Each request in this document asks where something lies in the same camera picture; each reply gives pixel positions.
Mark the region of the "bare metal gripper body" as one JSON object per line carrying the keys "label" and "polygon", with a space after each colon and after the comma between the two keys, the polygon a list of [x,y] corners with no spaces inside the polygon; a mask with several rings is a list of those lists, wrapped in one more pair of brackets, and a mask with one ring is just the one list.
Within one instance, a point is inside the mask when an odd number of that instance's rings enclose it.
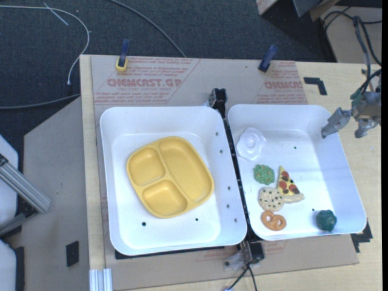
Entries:
{"label": "bare metal gripper body", "polygon": [[381,93],[365,92],[352,101],[352,116],[355,119],[381,120]]}

